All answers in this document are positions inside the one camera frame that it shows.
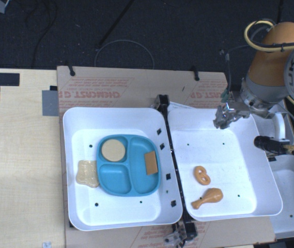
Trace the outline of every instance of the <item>brown cylinder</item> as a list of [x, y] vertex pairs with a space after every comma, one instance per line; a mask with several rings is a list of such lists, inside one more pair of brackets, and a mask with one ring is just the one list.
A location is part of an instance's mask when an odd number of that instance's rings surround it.
[[[294, 42], [294, 23], [292, 22], [282, 22], [273, 26], [262, 41], [267, 45], [292, 42]], [[284, 86], [284, 68], [291, 52], [292, 50], [257, 51], [247, 75], [251, 81], [259, 85]]]

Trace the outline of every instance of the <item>yellow cable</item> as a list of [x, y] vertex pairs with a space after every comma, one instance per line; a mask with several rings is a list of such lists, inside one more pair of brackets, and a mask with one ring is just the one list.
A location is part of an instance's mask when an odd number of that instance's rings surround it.
[[267, 24], [271, 27], [274, 26], [274, 24], [270, 21], [266, 21], [266, 20], [261, 20], [261, 21], [254, 21], [252, 23], [250, 23], [244, 30], [244, 39], [246, 40], [246, 42], [248, 43], [248, 45], [250, 45], [251, 47], [253, 47], [254, 49], [258, 50], [258, 51], [263, 51], [263, 52], [279, 52], [279, 51], [283, 51], [283, 50], [294, 50], [294, 46], [284, 46], [284, 47], [274, 47], [274, 48], [264, 48], [261, 46], [258, 46], [256, 44], [254, 44], [249, 36], [248, 36], [248, 31], [249, 29], [255, 25], [256, 23], [258, 24]]
[[287, 99], [294, 105], [294, 99], [291, 96], [287, 96]]

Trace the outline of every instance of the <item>toy donut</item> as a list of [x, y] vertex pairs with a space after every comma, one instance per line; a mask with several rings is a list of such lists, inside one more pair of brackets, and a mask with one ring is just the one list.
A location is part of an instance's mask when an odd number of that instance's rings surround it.
[[207, 171], [205, 170], [203, 166], [195, 167], [194, 176], [200, 184], [208, 185], [211, 182], [211, 179], [207, 175]]

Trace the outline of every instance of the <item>white object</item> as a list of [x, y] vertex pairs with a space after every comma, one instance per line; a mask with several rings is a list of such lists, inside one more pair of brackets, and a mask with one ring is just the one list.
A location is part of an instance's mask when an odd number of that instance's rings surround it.
[[[253, 117], [221, 130], [213, 125], [215, 109], [177, 108], [168, 115], [188, 213], [198, 221], [276, 215], [282, 199], [266, 154], [254, 146], [258, 130]], [[203, 166], [211, 183], [193, 176]], [[219, 188], [223, 199], [193, 209], [191, 202], [209, 188]]]
[[[64, 114], [63, 124], [69, 218], [77, 229], [90, 231], [179, 221], [182, 204], [161, 113], [152, 108], [74, 107]], [[161, 182], [154, 193], [114, 196], [100, 186], [92, 189], [76, 182], [78, 162], [95, 160], [98, 143], [113, 134], [135, 134], [154, 142], [161, 165]]]

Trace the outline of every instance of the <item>wooden surface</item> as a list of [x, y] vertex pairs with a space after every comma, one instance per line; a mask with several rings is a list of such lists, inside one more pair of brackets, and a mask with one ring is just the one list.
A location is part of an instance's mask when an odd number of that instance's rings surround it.
[[0, 72], [20, 73], [0, 91], [0, 247], [65, 247], [59, 119], [42, 115], [56, 71]]

